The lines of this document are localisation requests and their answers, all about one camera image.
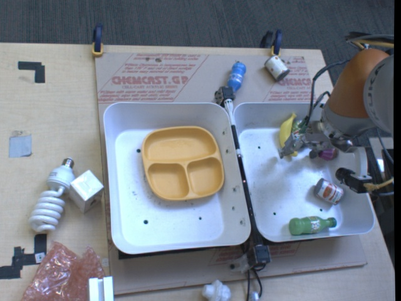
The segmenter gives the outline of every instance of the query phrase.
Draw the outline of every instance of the can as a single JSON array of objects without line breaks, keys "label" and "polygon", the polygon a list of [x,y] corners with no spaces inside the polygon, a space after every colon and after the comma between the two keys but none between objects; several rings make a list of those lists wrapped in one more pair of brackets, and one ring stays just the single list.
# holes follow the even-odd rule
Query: can
[{"label": "can", "polygon": [[286,64],[278,55],[273,55],[267,59],[264,66],[277,82],[282,80],[289,73]]},{"label": "can", "polygon": [[344,190],[334,185],[324,178],[321,178],[313,191],[316,196],[324,199],[333,205],[336,205],[344,195]]}]

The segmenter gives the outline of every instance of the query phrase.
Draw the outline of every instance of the black tape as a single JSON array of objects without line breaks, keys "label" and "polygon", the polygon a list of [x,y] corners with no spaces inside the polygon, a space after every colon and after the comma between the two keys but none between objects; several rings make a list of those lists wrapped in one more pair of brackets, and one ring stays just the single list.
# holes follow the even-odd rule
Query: black tape
[{"label": "black tape", "polygon": [[44,83],[44,66],[42,63],[32,61],[19,61],[18,69],[20,70],[34,70],[35,71],[35,82]]},{"label": "black tape", "polygon": [[11,265],[0,267],[0,279],[21,278],[21,270],[24,265],[38,264],[36,256],[40,253],[46,254],[47,235],[37,234],[34,238],[34,253],[24,254],[25,249],[20,246],[14,247],[14,256]]}]

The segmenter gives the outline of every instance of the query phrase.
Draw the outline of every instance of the white tray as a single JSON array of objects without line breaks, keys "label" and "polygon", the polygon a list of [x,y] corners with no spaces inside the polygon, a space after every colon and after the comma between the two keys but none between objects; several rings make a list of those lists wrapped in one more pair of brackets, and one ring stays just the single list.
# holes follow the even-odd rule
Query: white tray
[{"label": "white tray", "polygon": [[[114,103],[104,113],[112,238],[128,254],[240,245],[251,226],[228,114],[214,103]],[[215,195],[166,201],[150,189],[140,153],[155,129],[196,125],[216,139],[224,185]]]},{"label": "white tray", "polygon": [[[332,161],[310,159],[309,150],[298,156],[279,158],[279,128],[291,113],[303,119],[308,104],[242,103],[234,111],[239,144],[244,161],[251,201],[259,232],[275,242],[310,240],[333,236],[357,235],[369,232],[374,224],[374,211],[367,193],[357,194],[340,184],[335,172],[340,167],[367,175],[364,148],[354,153],[342,153]],[[319,119],[316,109],[313,119]],[[344,189],[344,196],[332,205],[313,194],[313,188],[323,177]],[[335,228],[313,235],[290,234],[291,218],[304,216],[335,217]]]}]

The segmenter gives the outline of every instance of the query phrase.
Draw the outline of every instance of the gray carpet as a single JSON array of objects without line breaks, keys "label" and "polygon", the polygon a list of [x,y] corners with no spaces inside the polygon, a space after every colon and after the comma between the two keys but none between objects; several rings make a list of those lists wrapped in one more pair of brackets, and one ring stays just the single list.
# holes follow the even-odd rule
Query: gray carpet
[{"label": "gray carpet", "polygon": [[0,42],[90,44],[101,22],[106,45],[259,48],[281,29],[282,48],[320,49],[327,64],[355,55],[349,32],[394,34],[395,22],[395,0],[0,0],[0,10]]}]

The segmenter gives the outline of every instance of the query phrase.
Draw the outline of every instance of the white cube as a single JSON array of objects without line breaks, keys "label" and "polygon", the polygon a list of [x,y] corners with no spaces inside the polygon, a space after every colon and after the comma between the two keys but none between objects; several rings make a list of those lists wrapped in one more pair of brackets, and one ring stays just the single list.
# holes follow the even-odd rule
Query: white cube
[{"label": "white cube", "polygon": [[103,184],[91,171],[86,171],[70,184],[70,198],[80,208],[82,213],[100,202],[103,193]]}]

